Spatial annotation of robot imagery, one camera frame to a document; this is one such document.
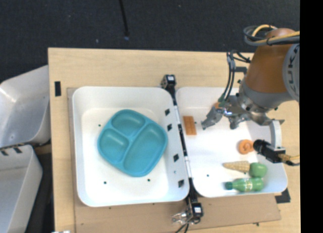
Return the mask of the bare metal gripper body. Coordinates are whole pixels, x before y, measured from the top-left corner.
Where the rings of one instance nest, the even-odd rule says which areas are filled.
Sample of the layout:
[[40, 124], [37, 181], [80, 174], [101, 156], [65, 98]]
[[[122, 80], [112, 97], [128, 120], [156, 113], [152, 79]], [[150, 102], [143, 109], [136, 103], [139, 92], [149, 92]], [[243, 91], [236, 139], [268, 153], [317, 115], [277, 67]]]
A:
[[221, 101], [221, 108], [228, 120], [234, 115], [247, 115], [249, 121], [267, 126], [271, 123], [267, 113], [275, 108], [275, 100], [274, 95], [230, 95]]

